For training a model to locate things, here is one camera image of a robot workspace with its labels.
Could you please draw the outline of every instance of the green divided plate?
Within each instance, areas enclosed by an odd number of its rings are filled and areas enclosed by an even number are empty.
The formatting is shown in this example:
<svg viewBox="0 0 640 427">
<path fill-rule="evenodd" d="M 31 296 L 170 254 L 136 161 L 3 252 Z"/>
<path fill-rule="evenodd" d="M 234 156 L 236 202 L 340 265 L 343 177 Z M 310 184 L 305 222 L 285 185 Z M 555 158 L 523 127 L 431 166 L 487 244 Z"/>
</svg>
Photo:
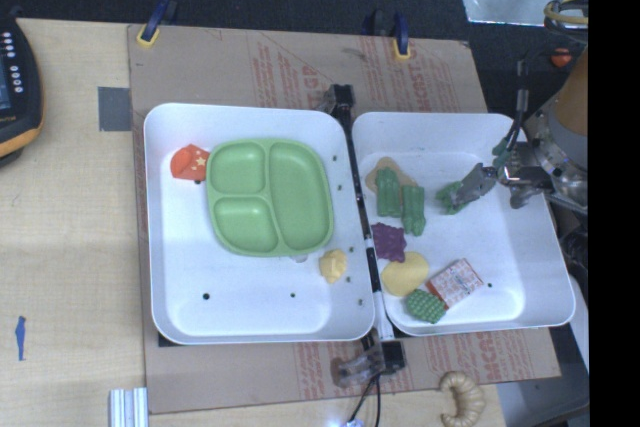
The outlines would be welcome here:
<svg viewBox="0 0 640 427">
<path fill-rule="evenodd" d="M 333 233 L 329 183 L 318 154 L 289 139 L 241 139 L 207 160 L 209 214 L 218 239 L 248 256 L 294 256 Z"/>
</svg>

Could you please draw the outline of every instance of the yellow clamp pad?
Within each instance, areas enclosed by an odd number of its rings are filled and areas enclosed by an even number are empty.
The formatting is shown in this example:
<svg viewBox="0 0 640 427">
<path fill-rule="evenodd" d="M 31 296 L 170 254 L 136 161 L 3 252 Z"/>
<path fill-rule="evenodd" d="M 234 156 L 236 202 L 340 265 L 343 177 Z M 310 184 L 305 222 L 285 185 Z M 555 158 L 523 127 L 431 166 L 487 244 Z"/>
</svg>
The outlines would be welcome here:
<svg viewBox="0 0 640 427">
<path fill-rule="evenodd" d="M 400 48 L 398 48 L 398 40 L 393 38 L 393 53 L 396 56 L 396 59 L 400 59 L 401 61 L 404 61 L 404 60 L 409 59 L 411 57 L 411 48 L 409 48 L 409 46 L 407 46 L 407 53 L 406 54 L 401 54 L 400 53 Z"/>
<path fill-rule="evenodd" d="M 149 48 L 149 47 L 152 47 L 156 42 L 156 40 L 158 39 L 158 35 L 160 34 L 160 28 L 156 28 L 156 31 L 153 33 L 153 36 L 151 36 L 151 39 L 149 41 L 142 39 L 142 34 L 144 33 L 146 28 L 147 28 L 146 25 L 142 26 L 142 29 L 140 29 L 140 32 L 138 32 L 138 35 L 136 36 L 136 41 L 138 42 L 138 45 L 145 48 Z"/>
</svg>

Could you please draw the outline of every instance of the cardboard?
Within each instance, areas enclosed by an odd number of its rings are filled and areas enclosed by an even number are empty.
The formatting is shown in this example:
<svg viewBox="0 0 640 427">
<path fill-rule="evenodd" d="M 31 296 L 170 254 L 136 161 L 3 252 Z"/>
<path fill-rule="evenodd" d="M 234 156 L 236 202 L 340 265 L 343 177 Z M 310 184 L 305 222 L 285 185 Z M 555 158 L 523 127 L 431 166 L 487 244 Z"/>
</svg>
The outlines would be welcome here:
<svg viewBox="0 0 640 427">
<path fill-rule="evenodd" d="M 486 112 L 468 47 L 410 40 L 394 57 L 390 38 L 162 26 L 155 44 L 128 28 L 132 130 L 143 299 L 144 347 L 152 414 L 359 396 L 331 368 L 360 355 L 355 342 L 177 346 L 151 317 L 142 126 L 166 102 L 313 109 L 331 84 L 351 84 L 356 115 L 368 111 Z M 433 389 L 463 370 L 478 383 L 560 375 L 548 329 L 402 338 L 406 367 L 383 393 Z"/>
</svg>

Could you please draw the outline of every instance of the wooden table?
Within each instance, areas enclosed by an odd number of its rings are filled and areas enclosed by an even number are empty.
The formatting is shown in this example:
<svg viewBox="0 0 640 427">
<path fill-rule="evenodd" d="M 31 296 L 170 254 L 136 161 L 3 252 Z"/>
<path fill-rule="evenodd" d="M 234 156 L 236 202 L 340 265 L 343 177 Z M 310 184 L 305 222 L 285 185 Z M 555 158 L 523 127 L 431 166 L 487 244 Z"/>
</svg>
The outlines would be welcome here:
<svg viewBox="0 0 640 427">
<path fill-rule="evenodd" d="M 127 25 L 20 25 L 40 68 L 46 119 L 38 139 L 0 169 L 0 424 L 104 427 L 109 391 L 145 386 L 132 138 L 98 123 L 98 88 L 129 87 Z M 497 388 L 483 390 L 477 425 L 505 425 Z M 152 415 L 149 425 L 342 425 L 356 403 Z M 366 425 L 375 404 L 371 396 L 358 415 Z M 381 425 L 437 427 L 454 408 L 435 390 L 385 394 Z"/>
</svg>

